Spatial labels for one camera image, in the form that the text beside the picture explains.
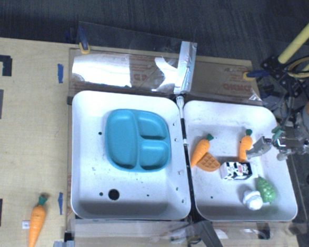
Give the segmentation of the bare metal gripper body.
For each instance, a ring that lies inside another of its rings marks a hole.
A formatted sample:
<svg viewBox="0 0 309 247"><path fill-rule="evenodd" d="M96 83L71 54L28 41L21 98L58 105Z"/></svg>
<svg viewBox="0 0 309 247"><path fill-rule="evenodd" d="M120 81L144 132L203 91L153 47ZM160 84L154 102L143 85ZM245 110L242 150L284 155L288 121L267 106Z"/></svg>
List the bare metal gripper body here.
<svg viewBox="0 0 309 247"><path fill-rule="evenodd" d="M309 155L309 132L305 129L275 127L272 133L272 144L282 155Z"/></svg>

